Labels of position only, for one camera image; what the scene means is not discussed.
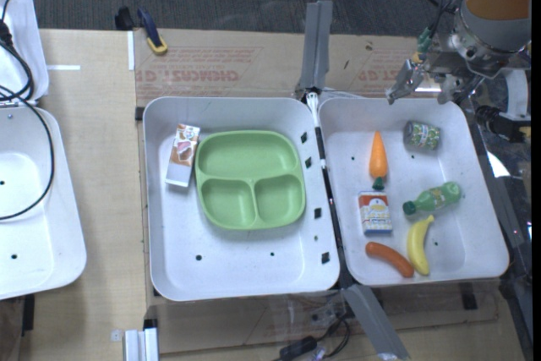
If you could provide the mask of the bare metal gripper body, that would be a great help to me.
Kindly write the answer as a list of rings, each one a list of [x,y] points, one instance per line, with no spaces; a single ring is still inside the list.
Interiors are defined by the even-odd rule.
[[[494,79],[512,70],[529,70],[531,61],[522,49],[501,51],[461,28],[437,34],[425,54],[423,69],[440,84],[446,75],[468,79],[469,92],[484,79]]]

